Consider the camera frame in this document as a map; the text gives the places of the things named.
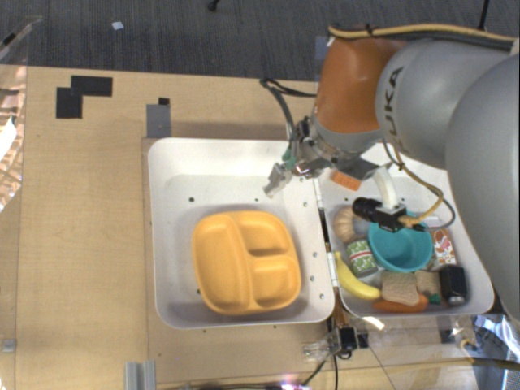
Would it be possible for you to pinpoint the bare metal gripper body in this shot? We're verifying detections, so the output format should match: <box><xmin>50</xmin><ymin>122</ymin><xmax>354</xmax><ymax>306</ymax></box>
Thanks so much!
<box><xmin>292</xmin><ymin>130</ymin><xmax>339</xmax><ymax>180</ymax></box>

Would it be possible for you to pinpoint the orange biscuit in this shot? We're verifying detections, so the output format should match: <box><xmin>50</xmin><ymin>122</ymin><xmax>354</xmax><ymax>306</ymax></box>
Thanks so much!
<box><xmin>329</xmin><ymin>170</ymin><xmax>362</xmax><ymax>191</ymax></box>

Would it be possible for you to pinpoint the white plastic tray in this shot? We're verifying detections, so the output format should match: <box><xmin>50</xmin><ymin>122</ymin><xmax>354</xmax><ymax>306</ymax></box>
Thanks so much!
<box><xmin>147</xmin><ymin>136</ymin><xmax>336</xmax><ymax>331</ymax></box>
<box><xmin>314</xmin><ymin>142</ymin><xmax>496</xmax><ymax>319</ymax></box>

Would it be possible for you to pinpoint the beige doughnut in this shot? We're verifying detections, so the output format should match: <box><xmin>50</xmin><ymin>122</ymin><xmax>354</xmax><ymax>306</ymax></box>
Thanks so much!
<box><xmin>333</xmin><ymin>206</ymin><xmax>369</xmax><ymax>244</ymax></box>

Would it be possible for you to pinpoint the thin black and white rod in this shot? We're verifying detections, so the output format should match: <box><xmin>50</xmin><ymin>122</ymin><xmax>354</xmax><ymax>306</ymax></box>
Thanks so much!
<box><xmin>314</xmin><ymin>176</ymin><xmax>340</xmax><ymax>329</ymax></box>

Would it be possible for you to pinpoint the orange divided plate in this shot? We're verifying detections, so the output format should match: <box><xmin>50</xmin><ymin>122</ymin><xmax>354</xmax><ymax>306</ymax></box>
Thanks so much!
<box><xmin>190</xmin><ymin>210</ymin><xmax>302</xmax><ymax>315</ymax></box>

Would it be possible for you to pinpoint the green and red can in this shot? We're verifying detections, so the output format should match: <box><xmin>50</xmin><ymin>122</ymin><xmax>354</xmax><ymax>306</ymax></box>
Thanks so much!
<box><xmin>345</xmin><ymin>237</ymin><xmax>379</xmax><ymax>278</ymax></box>

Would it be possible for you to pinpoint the yellow banana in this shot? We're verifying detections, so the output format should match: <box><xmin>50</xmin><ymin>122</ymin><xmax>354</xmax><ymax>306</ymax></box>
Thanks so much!
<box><xmin>333</xmin><ymin>250</ymin><xmax>383</xmax><ymax>301</ymax></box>

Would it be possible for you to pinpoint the teal bowl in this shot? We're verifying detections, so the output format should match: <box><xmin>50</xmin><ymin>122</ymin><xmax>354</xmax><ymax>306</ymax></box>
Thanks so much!
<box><xmin>367</xmin><ymin>211</ymin><xmax>435</xmax><ymax>274</ymax></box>

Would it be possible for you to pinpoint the tan bread slice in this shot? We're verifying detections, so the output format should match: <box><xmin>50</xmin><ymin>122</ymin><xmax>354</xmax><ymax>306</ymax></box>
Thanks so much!
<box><xmin>380</xmin><ymin>271</ymin><xmax>421</xmax><ymax>306</ymax></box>

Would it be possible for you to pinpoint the red and white carton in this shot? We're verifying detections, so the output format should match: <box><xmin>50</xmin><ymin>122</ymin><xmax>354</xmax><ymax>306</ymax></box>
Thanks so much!
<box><xmin>429</xmin><ymin>227</ymin><xmax>458</xmax><ymax>267</ymax></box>

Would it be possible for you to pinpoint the brown biscuit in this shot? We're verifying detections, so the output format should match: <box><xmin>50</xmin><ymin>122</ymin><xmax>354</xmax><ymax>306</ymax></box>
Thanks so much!
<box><xmin>414</xmin><ymin>270</ymin><xmax>443</xmax><ymax>297</ymax></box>

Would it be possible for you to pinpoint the orange carrot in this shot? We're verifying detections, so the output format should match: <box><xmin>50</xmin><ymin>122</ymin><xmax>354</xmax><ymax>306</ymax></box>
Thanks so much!
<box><xmin>372</xmin><ymin>293</ymin><xmax>443</xmax><ymax>314</ymax></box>

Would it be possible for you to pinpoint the black can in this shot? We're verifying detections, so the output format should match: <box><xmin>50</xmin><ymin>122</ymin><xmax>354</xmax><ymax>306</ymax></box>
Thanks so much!
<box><xmin>439</xmin><ymin>264</ymin><xmax>469</xmax><ymax>306</ymax></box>

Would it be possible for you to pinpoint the black cylinder on white bracket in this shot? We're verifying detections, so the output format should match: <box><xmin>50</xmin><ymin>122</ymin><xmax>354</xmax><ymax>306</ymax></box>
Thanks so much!
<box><xmin>351</xmin><ymin>167</ymin><xmax>409</xmax><ymax>234</ymax></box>

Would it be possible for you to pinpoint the black block with thin wires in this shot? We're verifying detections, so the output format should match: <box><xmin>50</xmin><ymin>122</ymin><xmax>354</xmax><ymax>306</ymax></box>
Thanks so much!
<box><xmin>339</xmin><ymin>326</ymin><xmax>369</xmax><ymax>360</ymax></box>

